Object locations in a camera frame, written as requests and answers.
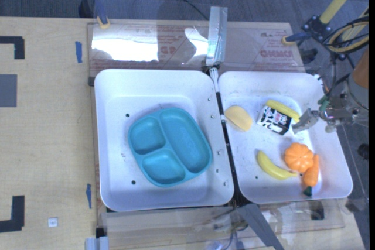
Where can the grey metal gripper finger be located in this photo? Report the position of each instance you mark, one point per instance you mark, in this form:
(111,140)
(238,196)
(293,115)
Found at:
(310,115)
(299,126)

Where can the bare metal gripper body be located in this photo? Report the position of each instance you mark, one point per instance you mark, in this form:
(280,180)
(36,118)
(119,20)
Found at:
(337,112)

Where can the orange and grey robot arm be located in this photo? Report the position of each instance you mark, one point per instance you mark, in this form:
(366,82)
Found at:
(361,73)

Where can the yellow corn cob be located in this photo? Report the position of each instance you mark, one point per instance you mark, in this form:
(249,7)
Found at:
(282,108)

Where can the black and white cow-print carton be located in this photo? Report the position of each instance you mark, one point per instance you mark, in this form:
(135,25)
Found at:
(274,120)

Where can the orange pumpkin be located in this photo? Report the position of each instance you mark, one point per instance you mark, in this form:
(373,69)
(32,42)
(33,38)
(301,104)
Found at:
(299,156)

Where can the white plastic tray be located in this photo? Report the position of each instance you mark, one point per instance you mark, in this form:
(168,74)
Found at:
(263,140)
(117,126)

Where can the orange carrot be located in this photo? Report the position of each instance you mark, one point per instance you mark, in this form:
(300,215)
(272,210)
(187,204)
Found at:
(312,174)

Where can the yellow banana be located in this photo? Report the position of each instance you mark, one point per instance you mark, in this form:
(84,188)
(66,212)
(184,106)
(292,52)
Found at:
(271,168)

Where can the brown cardboard board red print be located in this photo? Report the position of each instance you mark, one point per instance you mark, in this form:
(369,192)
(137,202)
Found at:
(252,44)

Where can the blue divided plate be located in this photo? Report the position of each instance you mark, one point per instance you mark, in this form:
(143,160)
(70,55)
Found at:
(175,137)

